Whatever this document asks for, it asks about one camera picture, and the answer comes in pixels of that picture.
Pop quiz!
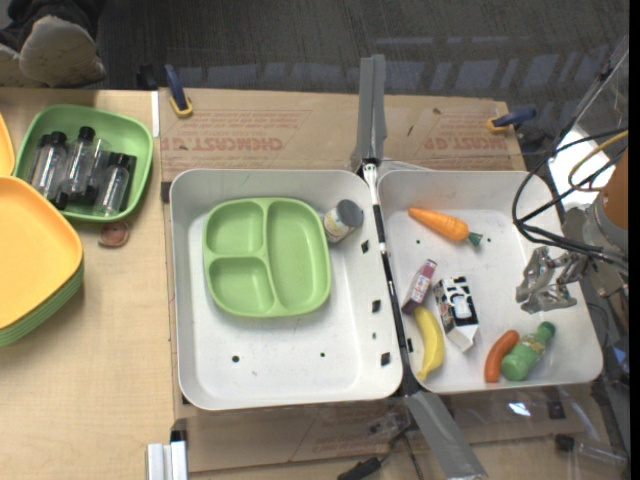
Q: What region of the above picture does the orange carrot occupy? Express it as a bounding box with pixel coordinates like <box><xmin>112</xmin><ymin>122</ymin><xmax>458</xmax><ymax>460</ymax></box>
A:
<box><xmin>407</xmin><ymin>206</ymin><xmax>484</xmax><ymax>248</ymax></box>

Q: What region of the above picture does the clear plastic bottle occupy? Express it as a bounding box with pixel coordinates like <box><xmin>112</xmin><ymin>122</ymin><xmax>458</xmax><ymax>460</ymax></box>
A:
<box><xmin>93</xmin><ymin>152</ymin><xmax>132</xmax><ymax>218</ymax></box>
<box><xmin>51</xmin><ymin>137</ymin><xmax>112</xmax><ymax>211</ymax></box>
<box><xmin>28</xmin><ymin>131</ymin><xmax>69</xmax><ymax>195</ymax></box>
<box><xmin>60</xmin><ymin>126</ymin><xmax>97</xmax><ymax>200</ymax></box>

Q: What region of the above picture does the black and white milk carton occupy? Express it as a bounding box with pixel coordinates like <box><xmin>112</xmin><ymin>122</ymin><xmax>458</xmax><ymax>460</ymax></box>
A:
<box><xmin>432</xmin><ymin>275</ymin><xmax>482</xmax><ymax>353</ymax></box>

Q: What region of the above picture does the brown cardboard board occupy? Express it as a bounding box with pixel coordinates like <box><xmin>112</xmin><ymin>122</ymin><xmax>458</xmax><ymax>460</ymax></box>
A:
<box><xmin>158</xmin><ymin>86</ymin><xmax>601</xmax><ymax>474</ymax></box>

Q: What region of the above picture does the green bottle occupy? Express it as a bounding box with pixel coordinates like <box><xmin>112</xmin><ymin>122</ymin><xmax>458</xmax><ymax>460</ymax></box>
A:
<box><xmin>500</xmin><ymin>320</ymin><xmax>557</xmax><ymax>383</ymax></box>

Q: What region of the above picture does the yellow plate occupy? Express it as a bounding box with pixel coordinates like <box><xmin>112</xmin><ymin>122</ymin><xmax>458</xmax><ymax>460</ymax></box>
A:
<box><xmin>0</xmin><ymin>176</ymin><xmax>84</xmax><ymax>330</ymax></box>
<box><xmin>0</xmin><ymin>112</ymin><xmax>17</xmax><ymax>177</ymax></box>

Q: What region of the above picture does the orange sausage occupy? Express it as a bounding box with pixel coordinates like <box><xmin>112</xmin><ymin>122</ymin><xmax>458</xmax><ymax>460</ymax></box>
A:
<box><xmin>483</xmin><ymin>329</ymin><xmax>521</xmax><ymax>384</ymax></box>

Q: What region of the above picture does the yellow banana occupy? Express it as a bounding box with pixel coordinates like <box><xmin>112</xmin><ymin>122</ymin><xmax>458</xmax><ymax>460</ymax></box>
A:
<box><xmin>412</xmin><ymin>305</ymin><xmax>447</xmax><ymax>382</ymax></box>

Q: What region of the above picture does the white plastic tray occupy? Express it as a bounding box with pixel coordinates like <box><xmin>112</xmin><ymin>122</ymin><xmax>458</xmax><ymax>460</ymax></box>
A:
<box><xmin>375</xmin><ymin>169</ymin><xmax>605</xmax><ymax>396</ymax></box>
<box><xmin>168</xmin><ymin>167</ymin><xmax>405</xmax><ymax>412</ymax></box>

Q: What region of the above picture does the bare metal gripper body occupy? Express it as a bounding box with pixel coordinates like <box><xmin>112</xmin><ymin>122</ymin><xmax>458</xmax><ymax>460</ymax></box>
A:
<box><xmin>553</xmin><ymin>250</ymin><xmax>601</xmax><ymax>287</ymax></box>

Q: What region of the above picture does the green divided plate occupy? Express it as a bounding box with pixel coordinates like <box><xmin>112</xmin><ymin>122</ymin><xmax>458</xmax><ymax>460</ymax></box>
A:
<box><xmin>202</xmin><ymin>196</ymin><xmax>333</xmax><ymax>319</ymax></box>

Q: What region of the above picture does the small grey-topped can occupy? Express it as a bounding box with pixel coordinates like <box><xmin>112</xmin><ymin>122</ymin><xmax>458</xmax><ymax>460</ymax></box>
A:
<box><xmin>319</xmin><ymin>198</ymin><xmax>365</xmax><ymax>245</ymax></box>

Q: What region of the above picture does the person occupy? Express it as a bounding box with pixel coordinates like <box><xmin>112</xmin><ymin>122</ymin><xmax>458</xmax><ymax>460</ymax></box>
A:
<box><xmin>0</xmin><ymin>0</ymin><xmax>119</xmax><ymax>89</ymax></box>

